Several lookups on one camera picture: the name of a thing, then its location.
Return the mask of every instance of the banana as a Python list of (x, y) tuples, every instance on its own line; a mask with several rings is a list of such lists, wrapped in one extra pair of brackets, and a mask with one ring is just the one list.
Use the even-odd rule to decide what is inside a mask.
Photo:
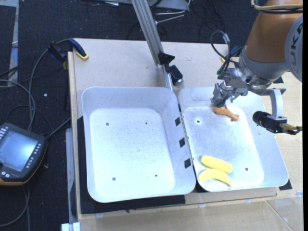
[(198, 180), (208, 180), (208, 179), (216, 179), (232, 187), (232, 183), (229, 181), (228, 175), (219, 169), (207, 168), (203, 170), (198, 177)]
[(201, 163), (204, 166), (210, 167), (210, 168), (214, 168), (214, 169), (219, 169), (225, 173), (231, 173), (233, 170), (233, 166), (232, 164), (223, 161), (221, 159), (212, 157), (212, 156), (202, 156), (201, 157)]

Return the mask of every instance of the black mat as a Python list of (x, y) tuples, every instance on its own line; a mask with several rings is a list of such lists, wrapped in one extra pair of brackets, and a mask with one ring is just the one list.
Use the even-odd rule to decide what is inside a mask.
[[(231, 46), (243, 46), (255, 20), (257, 11), (250, 7), (250, 0), (212, 0), (224, 24), (214, 26), (206, 21), (204, 7), (209, 0), (194, 0), (195, 11), (183, 18), (161, 23), (159, 27), (162, 41), (209, 42), (209, 35), (218, 27), (229, 35)], [(154, 13), (166, 10), (153, 9)], [(157, 21), (169, 16), (155, 15)], [(138, 26), (137, 16), (131, 5), (116, 7), (90, 0), (19, 0), (19, 81), (28, 85), (35, 61), (51, 41), (65, 38), (129, 39), (144, 40)], [(63, 111), (65, 81), (67, 72), (61, 63), (50, 56), (42, 59), (33, 83), (33, 95), (37, 108), (46, 116), (53, 128), (69, 117)], [(0, 91), (0, 122), (6, 120), (9, 111), (19, 104), (27, 105), (27, 96), (19, 88)], [(9, 117), (21, 127), (27, 127), (28, 110), (19, 108)], [(33, 130), (39, 133), (50, 131), (45, 119), (38, 115)], [(31, 181), (31, 230), (59, 230), (68, 222), (67, 186), (65, 169), (65, 132), (57, 133), (60, 149), (55, 138), (49, 143), (46, 163), (47, 171), (40, 171)], [(11, 220), (20, 213), (24, 204), (21, 189), (0, 189), (0, 223)], [(23, 216), (17, 223), (3, 230), (26, 230), (27, 219)]]
[(86, 147), (84, 136), (83, 118), (77, 121), (78, 129), (78, 154), (79, 154), (79, 182), (80, 182), (80, 207), (81, 213), (103, 213), (118, 210), (132, 210), (138, 208), (150, 208), (166, 205), (185, 204), (184, 195), (144, 198), (127, 201), (119, 201), (114, 203), (99, 203), (94, 201), (89, 195), (87, 188), (87, 172), (86, 172)]
[(15, 12), (15, 7), (0, 5), (0, 74), (10, 67)]

